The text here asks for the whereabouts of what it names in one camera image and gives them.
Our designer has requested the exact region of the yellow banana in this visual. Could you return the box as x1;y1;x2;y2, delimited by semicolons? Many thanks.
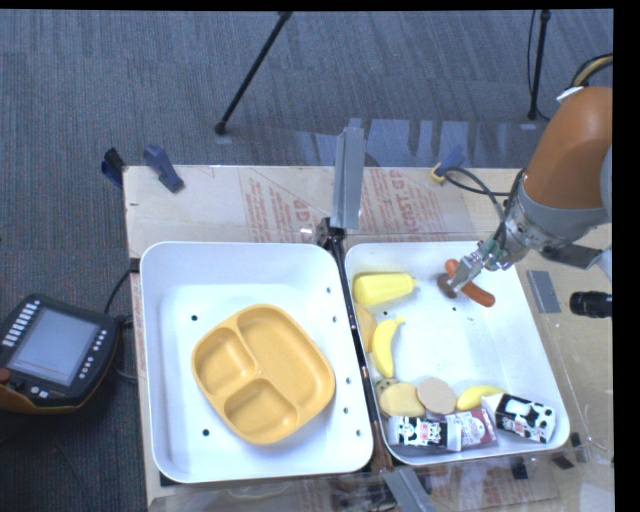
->
371;315;406;380

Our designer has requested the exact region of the black cylinder on white bracket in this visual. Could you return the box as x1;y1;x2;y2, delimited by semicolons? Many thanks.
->
568;247;614;320

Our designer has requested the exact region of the red and white carton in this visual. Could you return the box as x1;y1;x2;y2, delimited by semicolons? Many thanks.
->
444;407;499;450

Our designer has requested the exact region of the yellow divided plate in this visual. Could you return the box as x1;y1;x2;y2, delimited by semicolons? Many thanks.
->
190;303;337;446

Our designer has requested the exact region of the yellow oval bread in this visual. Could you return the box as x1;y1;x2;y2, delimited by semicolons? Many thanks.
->
378;381;426;419

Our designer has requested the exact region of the thin black and white rod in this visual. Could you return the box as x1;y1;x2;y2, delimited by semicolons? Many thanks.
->
328;238;394;472

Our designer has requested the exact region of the white plastic tray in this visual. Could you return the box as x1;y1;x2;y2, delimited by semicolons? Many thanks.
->
139;241;375;485
343;241;571;467

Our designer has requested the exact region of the black block with thin wires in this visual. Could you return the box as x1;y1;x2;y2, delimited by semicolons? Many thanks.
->
315;217;348;246

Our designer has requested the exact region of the yellow lemon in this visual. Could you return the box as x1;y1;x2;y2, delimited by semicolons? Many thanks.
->
455;384;506;412

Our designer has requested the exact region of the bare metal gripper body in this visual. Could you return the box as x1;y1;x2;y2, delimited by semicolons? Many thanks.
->
472;207;551;274

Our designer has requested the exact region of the tan round biscuit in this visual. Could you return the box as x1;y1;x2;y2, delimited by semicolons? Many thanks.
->
416;376;458;416

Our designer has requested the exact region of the brown cardboard board red print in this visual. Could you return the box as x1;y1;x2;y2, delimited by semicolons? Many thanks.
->
122;164;614;512

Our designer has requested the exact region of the orange sausage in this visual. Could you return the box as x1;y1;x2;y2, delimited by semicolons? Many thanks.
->
444;258;496;308

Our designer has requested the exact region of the yellow squeeze bottle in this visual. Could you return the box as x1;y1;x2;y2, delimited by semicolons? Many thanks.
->
352;272;418;307

